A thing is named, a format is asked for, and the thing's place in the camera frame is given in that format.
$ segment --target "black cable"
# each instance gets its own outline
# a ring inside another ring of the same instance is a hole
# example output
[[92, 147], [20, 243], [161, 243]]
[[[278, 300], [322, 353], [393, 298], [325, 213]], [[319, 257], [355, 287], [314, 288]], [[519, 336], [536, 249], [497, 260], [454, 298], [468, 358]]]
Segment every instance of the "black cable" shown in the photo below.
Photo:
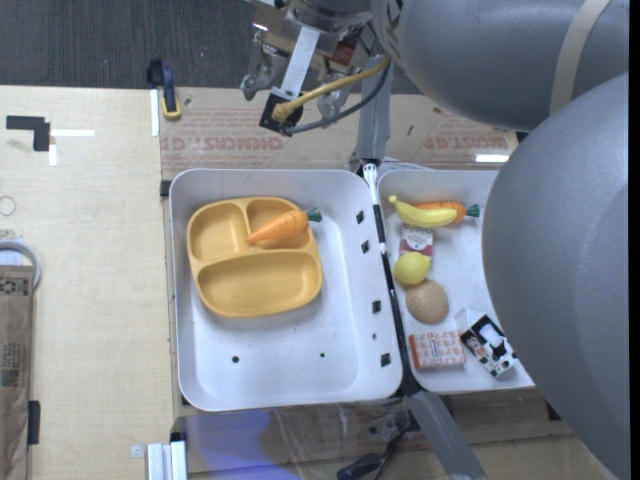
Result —
[[387, 450], [382, 458], [382, 463], [380, 464], [380, 469], [378, 469], [378, 473], [376, 474], [376, 477], [374, 478], [374, 480], [379, 480], [380, 478], [382, 478], [382, 474], [384, 473], [385, 469], [387, 469], [389, 467], [389, 464], [391, 463], [391, 459], [393, 459], [393, 457], [396, 454], [396, 449], [398, 448], [398, 443], [400, 442], [400, 440], [404, 437], [404, 435], [407, 432], [407, 427], [405, 427], [396, 437], [394, 437], [391, 441], [389, 441], [389, 443], [387, 444]]
[[303, 125], [296, 126], [296, 127], [293, 127], [293, 128], [286, 127], [285, 124], [283, 124], [280, 127], [280, 131], [282, 133], [284, 133], [285, 135], [288, 135], [289, 137], [291, 137], [295, 133], [307, 132], [309, 130], [315, 130], [316, 128], [320, 128], [320, 127], [323, 127], [323, 126], [328, 126], [330, 124], [333, 124], [333, 123], [339, 121], [340, 119], [343, 119], [343, 118], [345, 118], [347, 116], [350, 116], [354, 112], [357, 112], [362, 107], [364, 107], [365, 105], [370, 103], [371, 100], [373, 100], [373, 98], [375, 98], [378, 95], [378, 93], [382, 89], [382, 86], [384, 85], [385, 81], [387, 80], [387, 75], [389, 73], [389, 68], [391, 67], [391, 64], [392, 63], [389, 62], [389, 64], [387, 64], [387, 66], [384, 68], [384, 70], [382, 71], [382, 76], [380, 77], [380, 80], [378, 81], [378, 83], [374, 87], [373, 91], [371, 91], [371, 93], [369, 93], [369, 95], [366, 98], [364, 98], [362, 101], [360, 101], [359, 103], [356, 103], [354, 106], [348, 108], [347, 110], [343, 110], [342, 112], [339, 112], [338, 114], [336, 114], [334, 116], [327, 117], [327, 118], [321, 119], [319, 121], [314, 121], [313, 123], [307, 123], [307, 124], [303, 124]]

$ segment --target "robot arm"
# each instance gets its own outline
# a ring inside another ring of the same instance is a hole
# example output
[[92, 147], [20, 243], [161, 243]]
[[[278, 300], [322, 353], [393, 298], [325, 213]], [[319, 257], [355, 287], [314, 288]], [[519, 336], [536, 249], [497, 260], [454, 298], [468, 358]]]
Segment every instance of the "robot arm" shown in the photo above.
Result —
[[[530, 132], [484, 212], [489, 293], [541, 393], [609, 472], [631, 478], [630, 0], [249, 1], [242, 88], [247, 99], [271, 90], [262, 126], [280, 130], [275, 104], [305, 84], [348, 80], [386, 54], [442, 108]], [[323, 116], [352, 87], [318, 98]]]

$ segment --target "yellow plate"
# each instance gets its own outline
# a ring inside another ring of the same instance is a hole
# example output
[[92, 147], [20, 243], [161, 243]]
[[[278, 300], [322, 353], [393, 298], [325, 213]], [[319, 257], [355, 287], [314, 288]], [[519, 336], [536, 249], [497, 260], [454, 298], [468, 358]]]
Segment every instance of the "yellow plate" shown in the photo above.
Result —
[[203, 304], [230, 318], [299, 308], [322, 286], [316, 241], [307, 228], [290, 237], [249, 245], [245, 238], [298, 206], [279, 197], [226, 199], [196, 211], [187, 225], [187, 251]]

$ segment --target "black carpet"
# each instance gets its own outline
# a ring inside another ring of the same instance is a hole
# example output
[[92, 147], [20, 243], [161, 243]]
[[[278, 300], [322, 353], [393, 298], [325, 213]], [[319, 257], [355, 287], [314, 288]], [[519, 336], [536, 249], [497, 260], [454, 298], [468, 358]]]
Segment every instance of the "black carpet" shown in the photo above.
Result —
[[[239, 0], [0, 0], [0, 84], [145, 88], [159, 57], [177, 86], [236, 88], [253, 14]], [[393, 92], [417, 91], [396, 71]]]

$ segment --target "wooden table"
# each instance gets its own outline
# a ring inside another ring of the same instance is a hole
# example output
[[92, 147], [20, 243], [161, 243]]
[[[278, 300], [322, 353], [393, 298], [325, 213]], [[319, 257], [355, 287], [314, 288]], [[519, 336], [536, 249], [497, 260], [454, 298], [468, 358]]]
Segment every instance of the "wooden table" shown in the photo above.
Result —
[[[33, 151], [32, 132], [0, 127], [0, 194], [16, 203], [11, 216], [0, 216], [0, 229], [21, 232], [42, 263], [31, 387], [42, 417], [40, 442], [29, 452], [33, 480], [143, 479], [137, 455], [147, 443], [166, 443], [181, 416], [150, 94], [0, 87], [3, 121], [40, 116], [52, 130], [95, 131], [57, 138], [53, 167], [47, 153]], [[492, 479], [603, 478], [570, 434], [474, 449]], [[330, 477], [336, 464], [316, 465], [321, 470]], [[399, 457], [389, 471], [396, 479], [442, 474], [428, 452]]]

